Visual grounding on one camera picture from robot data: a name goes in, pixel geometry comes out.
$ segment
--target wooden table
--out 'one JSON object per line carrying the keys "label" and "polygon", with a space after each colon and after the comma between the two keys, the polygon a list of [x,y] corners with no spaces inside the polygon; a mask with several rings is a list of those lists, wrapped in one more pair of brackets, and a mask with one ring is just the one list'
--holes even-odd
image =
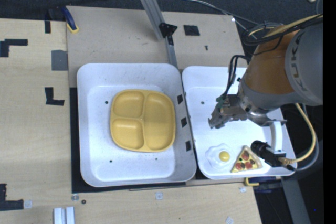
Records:
{"label": "wooden table", "polygon": [[[207,24],[211,18],[223,20],[206,16]],[[28,46],[10,46],[9,57],[0,57],[0,184],[7,184],[6,200],[32,203],[24,210],[0,211],[0,223],[52,223],[57,207],[74,207],[76,223],[261,223],[253,188],[240,180],[79,193],[79,200],[73,201],[69,72],[51,68],[51,51],[69,50],[66,24],[51,21],[51,33],[46,34],[44,21],[0,19],[0,29],[0,41],[28,39]],[[209,40],[209,47],[212,42],[219,40]],[[176,54],[183,62],[178,49]],[[53,87],[54,99],[64,100],[64,105],[46,105],[45,87]],[[156,199],[158,191],[161,200]]]}

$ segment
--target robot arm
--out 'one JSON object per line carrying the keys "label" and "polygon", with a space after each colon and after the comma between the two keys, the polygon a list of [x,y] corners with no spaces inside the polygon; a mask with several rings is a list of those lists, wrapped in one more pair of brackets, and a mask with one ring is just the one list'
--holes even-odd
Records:
{"label": "robot arm", "polygon": [[[237,94],[227,94],[233,83],[229,81],[226,91],[217,98],[209,119],[211,128],[249,119],[274,129],[275,120],[268,118],[268,112],[289,103],[323,104],[323,15],[275,27],[259,40],[251,39],[253,33],[248,33],[243,42],[259,45],[239,81]],[[281,166],[279,158],[285,157],[261,141],[255,141],[251,149],[273,167]]]}

